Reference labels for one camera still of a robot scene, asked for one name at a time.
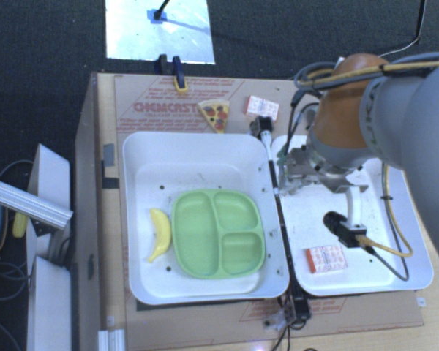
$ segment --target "yellow toy banana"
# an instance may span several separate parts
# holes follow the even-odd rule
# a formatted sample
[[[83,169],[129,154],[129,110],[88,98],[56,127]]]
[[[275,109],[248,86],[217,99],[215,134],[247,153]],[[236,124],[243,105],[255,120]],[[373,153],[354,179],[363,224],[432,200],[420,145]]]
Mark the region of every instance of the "yellow toy banana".
[[[169,218],[163,211],[152,208],[149,210],[149,214],[156,229],[156,242],[154,243],[153,253],[148,258],[148,261],[152,263],[156,257],[164,254],[169,249],[171,231]]]

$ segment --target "eraser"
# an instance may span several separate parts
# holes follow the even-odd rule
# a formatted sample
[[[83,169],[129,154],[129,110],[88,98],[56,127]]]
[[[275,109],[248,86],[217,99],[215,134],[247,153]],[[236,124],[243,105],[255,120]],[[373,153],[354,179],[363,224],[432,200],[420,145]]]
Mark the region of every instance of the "eraser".
[[[246,116],[255,118],[258,116],[271,117],[273,122],[277,122],[279,104],[260,97],[251,95],[247,100]]]
[[[311,273],[340,271],[348,267],[343,248],[339,244],[307,249],[306,256]]]

